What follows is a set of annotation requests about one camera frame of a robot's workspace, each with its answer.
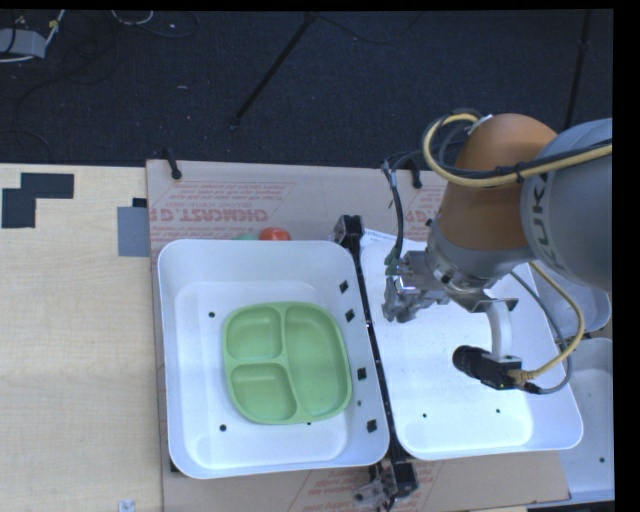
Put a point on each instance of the black cylinder on white bracket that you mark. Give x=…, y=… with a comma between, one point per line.
x=482, y=367

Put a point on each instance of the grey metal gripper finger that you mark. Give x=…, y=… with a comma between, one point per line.
x=391, y=306
x=414, y=307

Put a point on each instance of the green round toy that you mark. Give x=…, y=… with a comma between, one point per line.
x=245, y=237

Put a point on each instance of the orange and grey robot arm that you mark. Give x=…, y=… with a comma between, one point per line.
x=490, y=200

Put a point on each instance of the green divided plate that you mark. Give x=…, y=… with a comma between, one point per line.
x=300, y=360

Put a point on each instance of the thin black rod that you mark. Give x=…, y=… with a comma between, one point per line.
x=376, y=345

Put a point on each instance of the red round toy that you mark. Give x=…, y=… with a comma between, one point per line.
x=274, y=234

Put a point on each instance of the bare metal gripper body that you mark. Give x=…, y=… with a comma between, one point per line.
x=422, y=280

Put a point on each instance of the brown cardboard board red print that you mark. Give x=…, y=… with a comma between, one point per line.
x=310, y=200

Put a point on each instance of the white plastic tray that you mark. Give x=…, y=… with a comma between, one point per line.
x=450, y=410
x=200, y=360

